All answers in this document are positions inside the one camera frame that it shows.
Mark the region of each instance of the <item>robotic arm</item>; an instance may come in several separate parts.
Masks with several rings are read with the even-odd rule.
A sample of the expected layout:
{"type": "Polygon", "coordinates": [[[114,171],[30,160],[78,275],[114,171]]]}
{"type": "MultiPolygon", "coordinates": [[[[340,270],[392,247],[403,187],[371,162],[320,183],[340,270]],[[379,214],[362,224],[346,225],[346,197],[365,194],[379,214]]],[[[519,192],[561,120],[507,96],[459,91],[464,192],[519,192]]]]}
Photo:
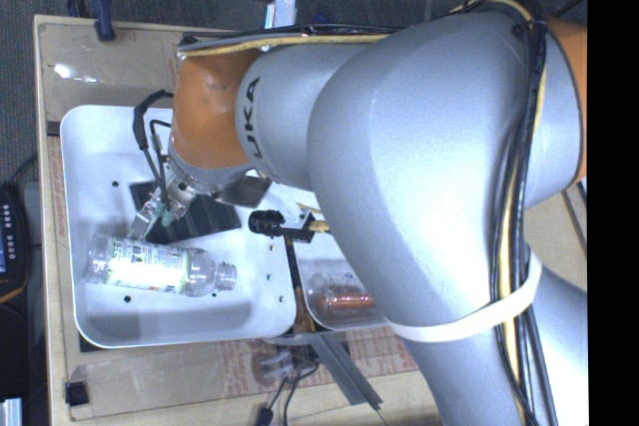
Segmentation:
{"type": "Polygon", "coordinates": [[[174,100],[182,190],[219,195],[256,169],[313,191],[447,426],[589,422],[587,295],[547,268],[501,326],[406,334],[514,294],[536,259],[521,209],[585,176],[586,30],[545,31],[515,7],[477,3],[374,44],[192,56],[174,100]]]}

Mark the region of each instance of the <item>white tray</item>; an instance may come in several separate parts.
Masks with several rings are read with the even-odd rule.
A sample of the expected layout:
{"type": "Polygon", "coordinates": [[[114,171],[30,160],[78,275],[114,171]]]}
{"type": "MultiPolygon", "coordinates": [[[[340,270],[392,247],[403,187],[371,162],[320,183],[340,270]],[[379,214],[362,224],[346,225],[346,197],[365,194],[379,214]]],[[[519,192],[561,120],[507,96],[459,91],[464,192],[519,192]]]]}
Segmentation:
{"type": "MultiPolygon", "coordinates": [[[[145,119],[170,123],[170,109],[149,109],[145,119]]],[[[77,107],[61,125],[62,155],[78,329],[105,348],[277,337],[296,314],[286,249],[281,239],[251,233],[250,210],[237,208],[242,227],[180,242],[234,264],[232,291],[189,298],[85,282],[89,239],[95,231],[126,236],[136,213],[131,184],[153,179],[133,137],[133,109],[77,107]]],[[[162,129],[164,147],[168,130],[162,129]]],[[[260,210],[278,209],[278,188],[260,210]]]]}

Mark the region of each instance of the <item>bottle label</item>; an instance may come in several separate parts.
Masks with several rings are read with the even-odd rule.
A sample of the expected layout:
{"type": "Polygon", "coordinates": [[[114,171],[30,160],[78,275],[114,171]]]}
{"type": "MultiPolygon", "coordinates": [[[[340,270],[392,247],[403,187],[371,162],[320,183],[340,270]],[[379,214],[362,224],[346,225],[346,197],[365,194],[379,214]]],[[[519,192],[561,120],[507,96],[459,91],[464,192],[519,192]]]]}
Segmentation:
{"type": "Polygon", "coordinates": [[[186,248],[146,241],[111,238],[109,270],[105,283],[182,293],[189,277],[186,248]]]}

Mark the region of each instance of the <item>silver robotic arm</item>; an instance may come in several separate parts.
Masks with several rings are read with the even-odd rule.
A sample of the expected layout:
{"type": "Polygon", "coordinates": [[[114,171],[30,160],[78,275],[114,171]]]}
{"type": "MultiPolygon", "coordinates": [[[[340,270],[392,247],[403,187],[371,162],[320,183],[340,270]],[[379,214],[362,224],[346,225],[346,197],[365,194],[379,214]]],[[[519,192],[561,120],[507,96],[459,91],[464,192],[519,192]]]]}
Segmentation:
{"type": "MultiPolygon", "coordinates": [[[[553,32],[543,41],[543,109],[522,208],[574,183],[585,160],[585,93],[565,45],[553,32]]],[[[507,6],[372,45],[276,47],[242,74],[235,129],[247,160],[218,176],[246,166],[315,192],[400,335],[454,323],[517,288],[496,289],[496,234],[514,197],[504,184],[521,165],[512,148],[534,59],[526,20],[507,6]]],[[[535,257],[523,242],[515,249],[521,261],[535,257]]],[[[499,327],[501,341],[491,323],[461,338],[404,338],[445,425],[588,424],[585,292],[543,268],[528,311],[499,327]],[[521,323],[523,339],[512,331],[521,323]]]]}

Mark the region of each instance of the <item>white cable tie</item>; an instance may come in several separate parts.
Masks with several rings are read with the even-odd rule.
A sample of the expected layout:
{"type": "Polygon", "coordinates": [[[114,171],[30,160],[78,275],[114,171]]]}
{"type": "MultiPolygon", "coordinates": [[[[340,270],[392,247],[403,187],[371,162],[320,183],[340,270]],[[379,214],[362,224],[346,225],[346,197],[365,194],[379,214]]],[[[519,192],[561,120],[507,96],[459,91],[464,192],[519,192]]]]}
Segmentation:
{"type": "Polygon", "coordinates": [[[531,303],[537,292],[543,265],[534,252],[530,252],[526,281],[496,302],[471,312],[456,321],[432,326],[407,326],[388,321],[388,326],[404,339],[417,342],[446,342],[465,339],[483,332],[521,314],[531,303]]]}

